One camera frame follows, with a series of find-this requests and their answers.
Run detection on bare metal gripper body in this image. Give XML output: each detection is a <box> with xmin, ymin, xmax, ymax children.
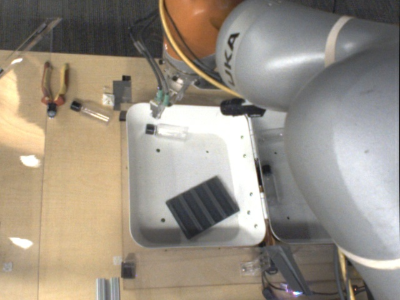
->
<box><xmin>161</xmin><ymin>60</ymin><xmax>201</xmax><ymax>106</ymax></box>

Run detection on black ribbed slab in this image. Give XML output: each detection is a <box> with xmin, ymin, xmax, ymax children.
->
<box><xmin>165</xmin><ymin>175</ymin><xmax>241</xmax><ymax>241</ymax></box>

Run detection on red and yellow pliers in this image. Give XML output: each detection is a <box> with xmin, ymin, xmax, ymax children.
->
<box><xmin>41</xmin><ymin>61</ymin><xmax>71</xmax><ymax>119</ymax></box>

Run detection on clear plastic bottle black cap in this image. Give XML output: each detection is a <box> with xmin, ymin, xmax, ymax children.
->
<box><xmin>144</xmin><ymin>122</ymin><xmax>189</xmax><ymax>141</ymax></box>
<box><xmin>261</xmin><ymin>164</ymin><xmax>283</xmax><ymax>204</ymax></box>
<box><xmin>69</xmin><ymin>99</ymin><xmax>113</xmax><ymax>126</ymax></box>

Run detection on white plastic tray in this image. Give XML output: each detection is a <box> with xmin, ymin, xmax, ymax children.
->
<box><xmin>126</xmin><ymin>102</ymin><xmax>268</xmax><ymax>249</ymax></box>
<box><xmin>249</xmin><ymin>109</ymin><xmax>336</xmax><ymax>245</ymax></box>

